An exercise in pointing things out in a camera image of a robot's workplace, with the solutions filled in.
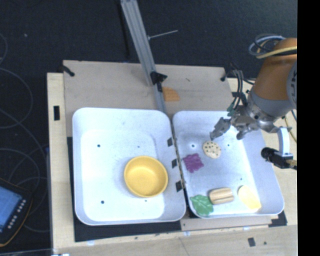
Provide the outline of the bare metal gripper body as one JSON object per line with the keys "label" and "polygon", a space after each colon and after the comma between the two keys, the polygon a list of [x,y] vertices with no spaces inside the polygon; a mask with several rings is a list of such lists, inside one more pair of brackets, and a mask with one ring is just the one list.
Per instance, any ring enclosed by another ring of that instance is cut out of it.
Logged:
{"label": "bare metal gripper body", "polygon": [[277,119],[263,112],[256,105],[241,105],[234,111],[230,122],[235,128],[247,125],[251,127],[251,131],[263,130],[267,133],[277,133],[280,129],[274,124]]}

